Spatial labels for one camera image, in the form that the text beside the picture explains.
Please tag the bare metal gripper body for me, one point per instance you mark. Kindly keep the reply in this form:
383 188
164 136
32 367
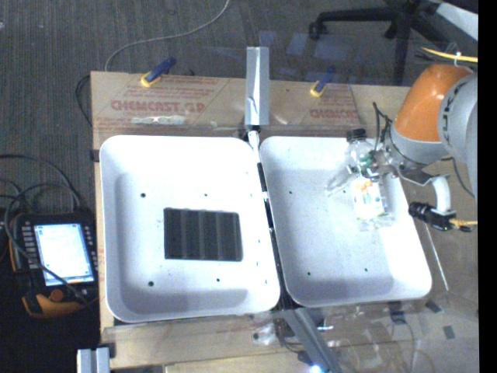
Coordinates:
382 164

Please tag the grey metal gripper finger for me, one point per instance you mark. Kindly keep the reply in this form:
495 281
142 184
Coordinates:
388 196
341 180

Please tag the clear plastic bottle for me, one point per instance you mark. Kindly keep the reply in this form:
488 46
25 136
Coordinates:
367 200

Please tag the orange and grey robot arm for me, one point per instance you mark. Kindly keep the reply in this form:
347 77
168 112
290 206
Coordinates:
423 103

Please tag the white plastic tray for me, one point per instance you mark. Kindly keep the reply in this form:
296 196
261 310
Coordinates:
155 169
330 247

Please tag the brown cardboard board red print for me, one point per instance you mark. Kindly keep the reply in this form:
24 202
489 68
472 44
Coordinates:
217 103

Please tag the black ribbed rectangular block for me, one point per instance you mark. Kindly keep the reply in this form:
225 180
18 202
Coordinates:
202 234

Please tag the black office chair base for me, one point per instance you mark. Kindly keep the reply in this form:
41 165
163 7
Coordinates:
404 14

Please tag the black cylinder on white bracket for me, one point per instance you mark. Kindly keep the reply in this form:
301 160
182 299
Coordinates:
431 212

